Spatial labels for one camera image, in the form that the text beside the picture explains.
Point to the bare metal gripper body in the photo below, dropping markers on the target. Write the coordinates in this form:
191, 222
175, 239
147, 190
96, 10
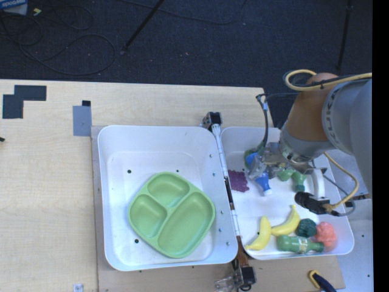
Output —
278, 155

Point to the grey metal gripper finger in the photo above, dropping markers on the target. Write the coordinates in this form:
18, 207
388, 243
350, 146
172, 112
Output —
256, 169

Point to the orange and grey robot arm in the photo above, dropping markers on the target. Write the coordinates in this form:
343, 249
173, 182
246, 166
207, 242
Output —
340, 114

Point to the blue bottle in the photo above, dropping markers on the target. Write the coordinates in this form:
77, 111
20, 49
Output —
250, 158
264, 183

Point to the purple grapes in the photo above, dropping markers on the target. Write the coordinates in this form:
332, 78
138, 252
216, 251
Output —
238, 182

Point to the thin black and white rod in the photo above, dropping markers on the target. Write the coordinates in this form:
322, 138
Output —
223, 163

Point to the white plastic tray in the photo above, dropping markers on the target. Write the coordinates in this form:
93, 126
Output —
121, 248
273, 205

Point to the yellow banana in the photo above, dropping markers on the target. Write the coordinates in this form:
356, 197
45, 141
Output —
288, 224
263, 234

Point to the green broccoli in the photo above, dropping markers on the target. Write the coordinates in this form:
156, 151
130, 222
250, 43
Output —
305, 227

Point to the green bottle with label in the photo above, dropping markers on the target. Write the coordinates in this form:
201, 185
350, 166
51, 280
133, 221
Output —
291, 243

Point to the green divided plate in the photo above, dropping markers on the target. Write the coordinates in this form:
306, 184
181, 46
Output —
182, 221

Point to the orange cauliflower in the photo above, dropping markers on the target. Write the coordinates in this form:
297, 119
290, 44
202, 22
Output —
325, 234

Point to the blue and white box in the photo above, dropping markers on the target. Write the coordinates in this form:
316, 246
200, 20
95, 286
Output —
13, 0

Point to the black cylinder on white bracket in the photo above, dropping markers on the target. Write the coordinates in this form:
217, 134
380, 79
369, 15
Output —
311, 202

